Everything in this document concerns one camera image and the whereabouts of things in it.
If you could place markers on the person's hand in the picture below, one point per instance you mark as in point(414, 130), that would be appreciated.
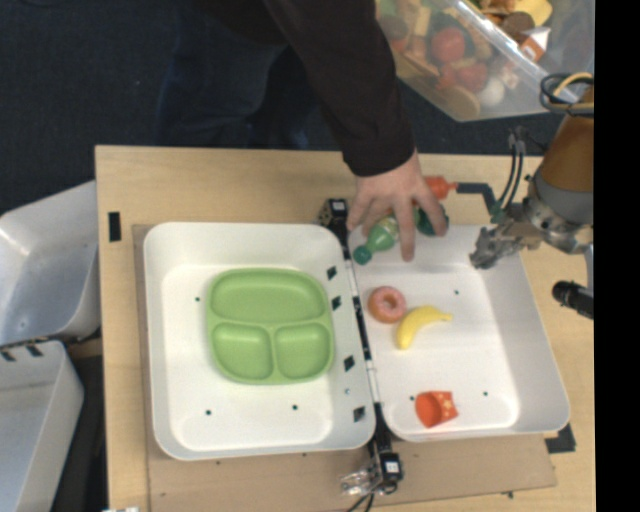
point(395, 195)

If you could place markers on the green divided plate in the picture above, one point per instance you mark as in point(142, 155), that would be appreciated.
point(270, 325)

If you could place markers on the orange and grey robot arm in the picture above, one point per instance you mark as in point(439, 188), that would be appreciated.
point(570, 150)

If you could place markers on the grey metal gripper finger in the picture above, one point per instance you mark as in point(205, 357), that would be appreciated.
point(482, 256)
point(489, 234)

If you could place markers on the dark green round toy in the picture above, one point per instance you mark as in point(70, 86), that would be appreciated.
point(426, 225)

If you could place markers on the clear plastic bin of toys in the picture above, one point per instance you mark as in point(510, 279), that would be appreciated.
point(480, 55)

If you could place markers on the pink doughnut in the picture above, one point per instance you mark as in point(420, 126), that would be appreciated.
point(381, 311)

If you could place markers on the person's forearm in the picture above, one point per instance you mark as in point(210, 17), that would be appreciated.
point(350, 75)

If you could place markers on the black cylinder on white bracket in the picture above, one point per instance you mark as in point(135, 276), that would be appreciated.
point(575, 297)

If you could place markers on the person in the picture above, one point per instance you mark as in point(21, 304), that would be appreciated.
point(220, 85)

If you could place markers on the white plastic tray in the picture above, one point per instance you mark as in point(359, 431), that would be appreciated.
point(250, 415)
point(475, 350)

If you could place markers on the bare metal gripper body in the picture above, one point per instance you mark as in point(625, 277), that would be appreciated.
point(545, 231)

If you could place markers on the thin black and white rod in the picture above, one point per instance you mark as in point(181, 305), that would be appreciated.
point(361, 325)

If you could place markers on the yellow banana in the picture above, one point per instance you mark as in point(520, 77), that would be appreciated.
point(417, 322)

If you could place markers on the green plastic bottle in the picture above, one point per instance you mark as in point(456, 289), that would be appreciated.
point(379, 239)

